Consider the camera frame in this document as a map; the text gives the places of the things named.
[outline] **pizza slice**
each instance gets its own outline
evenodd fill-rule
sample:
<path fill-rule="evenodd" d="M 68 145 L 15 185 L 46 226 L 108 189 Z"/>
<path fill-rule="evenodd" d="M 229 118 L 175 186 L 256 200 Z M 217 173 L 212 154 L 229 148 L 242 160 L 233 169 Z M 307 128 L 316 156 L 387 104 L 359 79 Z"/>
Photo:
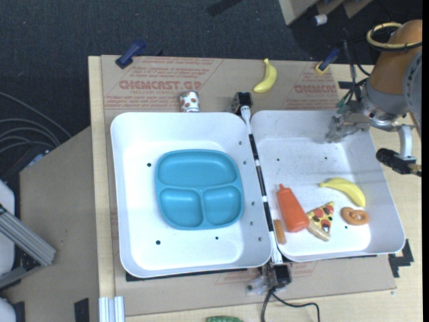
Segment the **pizza slice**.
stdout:
<path fill-rule="evenodd" d="M 333 213 L 333 201 L 307 212 L 307 217 L 310 220 L 307 230 L 323 241 L 329 241 Z"/>

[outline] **yellow banana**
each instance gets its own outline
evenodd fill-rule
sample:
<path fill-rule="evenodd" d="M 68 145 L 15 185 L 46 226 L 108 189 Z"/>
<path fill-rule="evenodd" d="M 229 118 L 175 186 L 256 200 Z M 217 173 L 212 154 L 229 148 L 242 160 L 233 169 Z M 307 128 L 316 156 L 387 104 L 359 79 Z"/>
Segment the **yellow banana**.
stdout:
<path fill-rule="evenodd" d="M 319 186 L 330 187 L 331 189 L 344 192 L 358 207 L 364 207 L 366 204 L 365 195 L 362 190 L 355 183 L 347 179 L 336 177 L 320 183 Z"/>
<path fill-rule="evenodd" d="M 275 83 L 277 78 L 277 69 L 275 66 L 269 63 L 268 58 L 264 60 L 265 63 L 265 76 L 260 83 L 253 88 L 255 93 L 265 93 L 269 91 Z"/>

